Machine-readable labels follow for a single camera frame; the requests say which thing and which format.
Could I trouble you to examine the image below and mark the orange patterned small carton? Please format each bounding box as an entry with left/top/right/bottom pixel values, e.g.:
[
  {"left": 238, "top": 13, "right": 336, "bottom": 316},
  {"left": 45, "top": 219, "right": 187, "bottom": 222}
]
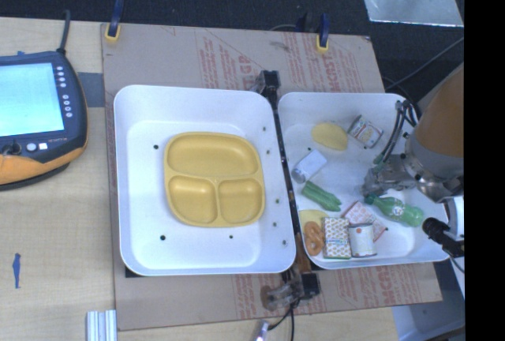
[{"left": 320, "top": 216, "right": 353, "bottom": 260}]

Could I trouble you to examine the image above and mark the yellow oval toy food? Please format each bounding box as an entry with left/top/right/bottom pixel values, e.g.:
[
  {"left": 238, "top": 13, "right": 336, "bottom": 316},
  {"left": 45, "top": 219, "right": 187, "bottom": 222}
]
[{"left": 310, "top": 122, "right": 350, "bottom": 152}]

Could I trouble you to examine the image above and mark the thin black and white rod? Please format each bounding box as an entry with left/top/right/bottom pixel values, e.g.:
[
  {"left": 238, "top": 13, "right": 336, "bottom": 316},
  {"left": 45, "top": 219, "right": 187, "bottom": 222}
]
[{"left": 266, "top": 88, "right": 312, "bottom": 277}]

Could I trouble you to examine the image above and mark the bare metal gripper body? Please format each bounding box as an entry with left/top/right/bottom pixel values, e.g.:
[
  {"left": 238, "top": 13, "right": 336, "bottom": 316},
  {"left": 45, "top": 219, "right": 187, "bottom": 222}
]
[{"left": 361, "top": 154, "right": 463, "bottom": 204}]

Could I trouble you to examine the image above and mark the black cylinder on white bracket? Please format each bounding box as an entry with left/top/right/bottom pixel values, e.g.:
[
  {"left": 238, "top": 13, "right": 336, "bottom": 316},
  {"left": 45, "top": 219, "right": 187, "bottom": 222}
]
[{"left": 421, "top": 195, "right": 466, "bottom": 260}]

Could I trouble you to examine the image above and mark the yellow toy cheese slice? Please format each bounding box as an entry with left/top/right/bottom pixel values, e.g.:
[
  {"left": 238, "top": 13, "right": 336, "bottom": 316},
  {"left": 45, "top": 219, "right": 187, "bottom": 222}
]
[{"left": 297, "top": 208, "right": 331, "bottom": 232}]

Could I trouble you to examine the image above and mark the brown toy pretzel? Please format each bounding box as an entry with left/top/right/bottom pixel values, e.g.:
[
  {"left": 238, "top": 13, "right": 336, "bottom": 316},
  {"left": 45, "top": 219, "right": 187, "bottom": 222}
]
[{"left": 302, "top": 220, "right": 327, "bottom": 258}]

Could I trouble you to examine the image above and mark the yellow divided plate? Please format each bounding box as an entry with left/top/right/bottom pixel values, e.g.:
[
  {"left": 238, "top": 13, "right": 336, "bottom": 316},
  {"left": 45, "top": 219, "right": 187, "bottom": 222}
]
[{"left": 163, "top": 130, "right": 267, "bottom": 229}]

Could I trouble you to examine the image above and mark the white plastic tray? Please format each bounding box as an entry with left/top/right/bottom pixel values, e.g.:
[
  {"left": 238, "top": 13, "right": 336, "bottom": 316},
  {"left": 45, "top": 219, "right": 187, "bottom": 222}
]
[
  {"left": 113, "top": 84, "right": 297, "bottom": 277},
  {"left": 276, "top": 91, "right": 451, "bottom": 271}
]

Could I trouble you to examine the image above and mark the pink and orange packet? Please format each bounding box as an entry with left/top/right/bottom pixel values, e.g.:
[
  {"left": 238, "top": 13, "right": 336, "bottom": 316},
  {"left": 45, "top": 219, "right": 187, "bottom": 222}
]
[{"left": 340, "top": 200, "right": 388, "bottom": 243}]

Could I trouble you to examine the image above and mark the black block with thin wires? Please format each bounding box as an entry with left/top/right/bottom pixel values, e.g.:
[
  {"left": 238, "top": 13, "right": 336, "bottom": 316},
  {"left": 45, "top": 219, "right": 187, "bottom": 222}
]
[
  {"left": 248, "top": 69, "right": 282, "bottom": 96},
  {"left": 260, "top": 270, "right": 322, "bottom": 311}
]

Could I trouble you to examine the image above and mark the brown cardboard board red print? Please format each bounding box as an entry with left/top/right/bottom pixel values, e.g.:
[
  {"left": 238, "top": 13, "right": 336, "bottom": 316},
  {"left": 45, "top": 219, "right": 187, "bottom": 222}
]
[{"left": 100, "top": 22, "right": 444, "bottom": 332}]

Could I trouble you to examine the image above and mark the green plastic bottle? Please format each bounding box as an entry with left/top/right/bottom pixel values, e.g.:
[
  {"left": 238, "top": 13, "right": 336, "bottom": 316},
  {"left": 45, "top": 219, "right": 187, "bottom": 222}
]
[{"left": 363, "top": 193, "right": 425, "bottom": 229}]

